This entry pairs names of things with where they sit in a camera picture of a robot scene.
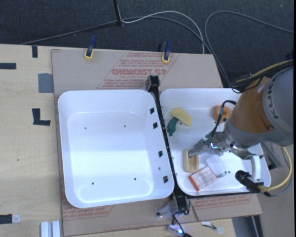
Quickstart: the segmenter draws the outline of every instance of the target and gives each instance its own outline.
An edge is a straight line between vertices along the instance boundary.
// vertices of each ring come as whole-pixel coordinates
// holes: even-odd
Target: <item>blue clamp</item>
[[[161,45],[158,47],[158,51],[163,52],[162,53],[162,62],[164,64],[168,64],[170,62],[170,50],[172,47],[171,41],[167,40],[164,41]]]
[[[95,35],[92,36],[92,39],[89,44],[89,48],[85,51],[84,57],[87,59],[91,59],[93,56],[93,48],[95,46],[95,41],[97,40],[97,37]]]

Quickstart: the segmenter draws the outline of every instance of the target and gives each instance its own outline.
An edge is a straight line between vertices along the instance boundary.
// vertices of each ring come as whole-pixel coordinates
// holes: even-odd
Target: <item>black pole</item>
[[[117,1],[113,0],[113,2],[114,2],[114,8],[115,8],[116,16],[117,16],[117,24],[119,26],[123,26],[123,22],[122,22],[122,19],[120,17],[119,9],[118,9],[118,6],[117,6]]]

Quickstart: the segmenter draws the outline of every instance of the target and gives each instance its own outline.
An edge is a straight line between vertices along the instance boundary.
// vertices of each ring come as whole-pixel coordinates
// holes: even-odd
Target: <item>black floor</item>
[[[169,10],[190,17],[213,49],[205,53],[215,53],[228,80],[283,61],[294,49],[294,0],[116,1],[122,20]],[[87,47],[96,35],[96,48],[157,51],[171,40],[172,52],[203,52],[199,36],[188,29],[198,33],[189,19],[174,13],[157,16],[176,22],[149,18],[120,26],[113,0],[0,0],[0,43]]]

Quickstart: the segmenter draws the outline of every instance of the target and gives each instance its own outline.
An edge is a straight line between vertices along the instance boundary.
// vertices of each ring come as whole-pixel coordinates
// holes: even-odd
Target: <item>cardboard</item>
[[[137,51],[94,50],[92,59],[84,58],[84,49],[52,51],[55,115],[61,204],[64,236],[84,235],[168,225],[172,219],[157,219],[155,210],[168,203],[168,198],[101,206],[89,209],[74,208],[66,200],[63,182],[61,145],[57,102],[69,90],[101,90],[142,88],[149,75],[158,75],[160,92],[167,88],[222,87],[212,55],[170,55],[163,64],[161,53]],[[187,216],[177,218],[180,223],[260,214],[254,194],[191,199]]]

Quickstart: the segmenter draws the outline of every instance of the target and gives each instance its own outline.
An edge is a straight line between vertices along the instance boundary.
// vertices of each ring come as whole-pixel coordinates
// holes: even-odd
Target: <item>white tray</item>
[[[176,131],[172,136],[168,136],[176,179],[179,187],[186,194],[190,196],[207,196],[249,192],[246,187],[235,179],[235,173],[238,170],[252,173],[251,162],[250,160],[242,160],[233,153],[225,152],[220,157],[226,166],[227,174],[199,192],[195,190],[188,179],[191,173],[184,171],[183,168],[183,150],[192,149],[201,138],[205,139],[205,135],[215,126],[216,120],[212,116],[212,108],[220,106],[225,100],[237,101],[239,96],[240,94],[226,88],[166,89],[161,93],[160,103],[166,125],[172,118],[170,111],[173,108],[182,108],[192,116],[191,126],[178,122]],[[227,104],[226,106],[231,110],[233,109],[233,105]],[[221,123],[217,131],[222,131],[223,126],[224,124]],[[250,152],[263,155],[260,145],[251,147]],[[205,160],[211,155],[212,153],[205,152],[198,156],[200,169],[207,166]],[[260,159],[260,163],[261,178],[264,185],[269,186],[271,177],[264,157]]]
[[[68,91],[58,101],[65,193],[87,208],[165,198],[174,189],[153,96]]]

